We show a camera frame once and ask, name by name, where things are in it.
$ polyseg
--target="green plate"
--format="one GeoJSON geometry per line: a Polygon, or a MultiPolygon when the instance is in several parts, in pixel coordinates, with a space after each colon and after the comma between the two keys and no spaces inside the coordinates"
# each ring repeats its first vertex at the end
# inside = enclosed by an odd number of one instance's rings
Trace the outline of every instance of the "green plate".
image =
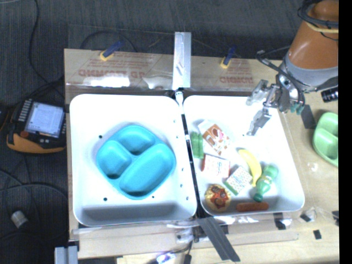
{"type": "Polygon", "coordinates": [[[338,115],[326,112],[319,119],[313,135],[314,150],[326,161],[339,166],[338,115]]]}

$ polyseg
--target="toy bottle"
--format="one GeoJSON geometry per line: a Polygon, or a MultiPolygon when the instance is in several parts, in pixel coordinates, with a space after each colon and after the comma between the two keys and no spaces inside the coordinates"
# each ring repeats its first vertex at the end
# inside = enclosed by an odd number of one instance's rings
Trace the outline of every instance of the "toy bottle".
{"type": "Polygon", "coordinates": [[[277,174],[278,169],[272,165],[264,168],[256,184],[256,194],[253,197],[255,201],[261,202],[263,200],[263,194],[270,190],[272,181],[276,178],[277,174]]]}

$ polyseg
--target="robotic hand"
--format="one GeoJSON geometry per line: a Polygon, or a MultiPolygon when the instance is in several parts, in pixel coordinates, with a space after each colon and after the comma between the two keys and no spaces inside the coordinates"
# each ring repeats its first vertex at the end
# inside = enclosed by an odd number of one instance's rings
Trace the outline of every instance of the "robotic hand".
{"type": "Polygon", "coordinates": [[[255,135],[270,119],[269,108],[301,114],[305,107],[304,93],[322,91],[324,102],[338,99],[338,19],[336,0],[304,0],[298,9],[302,18],[296,37],[279,67],[271,63],[264,51],[257,52],[258,61],[276,70],[276,84],[267,86],[261,80],[247,98],[247,105],[265,97],[247,135],[255,135]]]}

